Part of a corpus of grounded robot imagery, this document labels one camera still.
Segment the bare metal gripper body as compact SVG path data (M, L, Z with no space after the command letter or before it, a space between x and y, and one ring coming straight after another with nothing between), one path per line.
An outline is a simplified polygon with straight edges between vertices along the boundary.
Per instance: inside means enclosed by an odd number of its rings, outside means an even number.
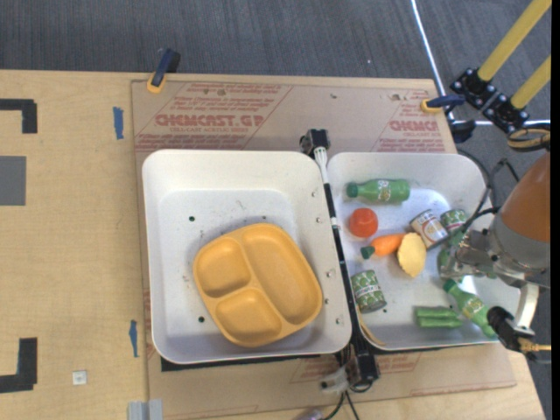
M550 245L511 230L471 231L455 253L464 265L489 271L505 284L550 288Z

